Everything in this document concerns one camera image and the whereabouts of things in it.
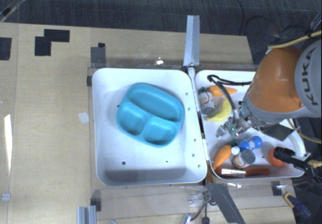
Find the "beige table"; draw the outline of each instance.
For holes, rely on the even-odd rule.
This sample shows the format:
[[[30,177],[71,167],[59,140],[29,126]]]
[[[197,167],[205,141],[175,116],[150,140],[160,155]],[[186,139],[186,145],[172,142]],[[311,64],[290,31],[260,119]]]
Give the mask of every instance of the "beige table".
[[[35,36],[43,36],[45,28],[70,30],[70,42],[52,42],[51,56],[35,56]],[[185,34],[1,24],[0,37],[13,39],[11,60],[0,61],[1,83],[6,84],[1,92],[8,90],[5,96],[11,98],[1,106],[0,113],[2,117],[10,112],[13,123],[10,172],[3,159],[4,138],[0,139],[0,188],[2,193],[11,195],[9,202],[0,202],[0,222],[76,223],[76,209],[89,205],[93,185],[89,123],[82,123],[78,116],[89,112],[86,80],[91,47],[105,43],[112,64],[124,59],[134,64],[153,64],[161,57],[165,64],[180,65]],[[203,63],[252,64],[246,37],[201,35],[200,53]],[[149,189],[164,191],[162,186]],[[169,193],[171,189],[174,195],[178,193],[179,200],[181,188],[169,189]],[[138,188],[130,197],[120,196],[124,191],[125,188],[104,190],[111,198],[111,210],[98,213],[105,219],[98,223],[108,223],[113,217],[117,217],[117,223],[180,223],[184,210],[189,210],[176,202],[165,205],[166,194],[152,199],[145,188]],[[292,209],[269,189],[263,194],[237,192],[232,196],[247,223],[295,223]],[[145,208],[150,202],[159,203],[160,209]],[[132,211],[122,212],[124,204]],[[213,223],[225,223],[217,206],[210,208],[208,215]]]

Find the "toy carrot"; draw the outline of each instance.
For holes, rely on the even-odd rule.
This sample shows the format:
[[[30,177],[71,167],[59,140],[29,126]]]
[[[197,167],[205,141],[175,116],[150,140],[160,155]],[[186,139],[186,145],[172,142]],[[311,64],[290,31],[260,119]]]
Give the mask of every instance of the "toy carrot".
[[[234,88],[230,88],[230,87],[225,87],[225,88],[229,94],[233,94],[237,92],[237,90]],[[208,87],[208,90],[211,92],[212,96],[214,97],[223,96],[221,89],[217,85]]]
[[[216,168],[220,167],[226,160],[229,159],[230,156],[231,156],[231,145],[227,144],[224,147],[222,147],[218,152],[218,154],[216,155],[212,164],[212,169],[216,170]]]

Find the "blue divided plate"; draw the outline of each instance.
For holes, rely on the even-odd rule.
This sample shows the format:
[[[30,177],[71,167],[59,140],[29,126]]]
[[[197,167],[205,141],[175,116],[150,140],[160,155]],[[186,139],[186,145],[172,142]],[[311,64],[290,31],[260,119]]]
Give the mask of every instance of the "blue divided plate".
[[[177,136],[184,116],[184,107],[176,97],[152,85],[138,83],[125,94],[116,122],[128,136],[162,147]]]

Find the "can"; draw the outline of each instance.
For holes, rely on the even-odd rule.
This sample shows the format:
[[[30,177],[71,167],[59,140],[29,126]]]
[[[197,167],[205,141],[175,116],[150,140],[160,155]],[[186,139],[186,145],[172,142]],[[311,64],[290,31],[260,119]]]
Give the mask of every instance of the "can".
[[[263,145],[263,140],[259,136],[253,136],[239,143],[239,148],[241,151],[245,149],[255,150]]]
[[[215,113],[215,104],[212,100],[212,94],[207,88],[201,88],[198,91],[201,114],[212,117]]]
[[[237,169],[243,169],[255,162],[256,156],[250,149],[243,150],[240,154],[236,155],[231,163]]]

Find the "black tape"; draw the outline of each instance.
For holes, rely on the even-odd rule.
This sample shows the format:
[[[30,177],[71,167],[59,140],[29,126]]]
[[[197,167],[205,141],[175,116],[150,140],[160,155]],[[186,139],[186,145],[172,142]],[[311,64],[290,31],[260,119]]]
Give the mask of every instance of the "black tape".
[[[87,76],[87,87],[92,86],[92,76]]]
[[[69,30],[45,29],[44,41],[69,42]]]
[[[106,67],[105,47],[91,47],[91,66]]]
[[[273,191],[273,195],[277,196],[277,195],[282,195],[282,190],[280,188],[280,181],[272,181],[271,182],[271,187],[272,187],[272,191]]]
[[[0,37],[0,60],[9,60],[12,38]]]
[[[51,43],[44,37],[35,37],[35,56],[51,56]]]

